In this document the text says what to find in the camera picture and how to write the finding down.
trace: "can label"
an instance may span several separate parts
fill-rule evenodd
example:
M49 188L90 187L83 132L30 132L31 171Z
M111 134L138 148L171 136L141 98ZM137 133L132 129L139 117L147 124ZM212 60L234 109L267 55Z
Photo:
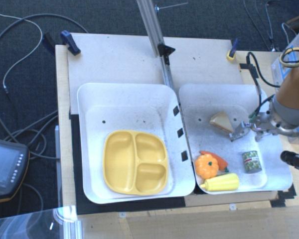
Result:
M248 151L243 154L247 173L257 173L262 170L257 151Z

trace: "black carpet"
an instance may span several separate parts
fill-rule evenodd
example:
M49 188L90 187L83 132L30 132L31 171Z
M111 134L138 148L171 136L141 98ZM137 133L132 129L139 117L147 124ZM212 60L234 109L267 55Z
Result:
M153 0L159 7L187 2L186 5L161 9L158 18L164 36L239 39L238 50L268 51L272 44L276 50L287 46L281 25L299 16L299 0ZM265 5L272 27L267 20ZM25 17L37 13L55 13L82 24L90 33L147 35L136 0L0 0L0 13ZM43 30L61 44L60 32L83 32L74 23L50 16L32 18ZM0 16L0 33L15 19ZM287 29L289 38L293 32ZM7 95L2 80L7 70L30 52L38 43L40 34L32 24L23 22L9 30L0 39L0 117L10 131L25 128L36 120L57 110L55 58L43 45L11 70L6 78ZM45 130L47 147L44 155L55 156L54 128L57 120ZM0 139L7 132L0 124ZM28 143L32 132L19 140ZM35 142L32 149L43 146ZM42 195L44 209L55 208L57 202L56 162L44 158L32 160L25 182ZM15 215L20 194L0 204L0 218ZM19 213L40 209L39 197L29 188L22 187Z

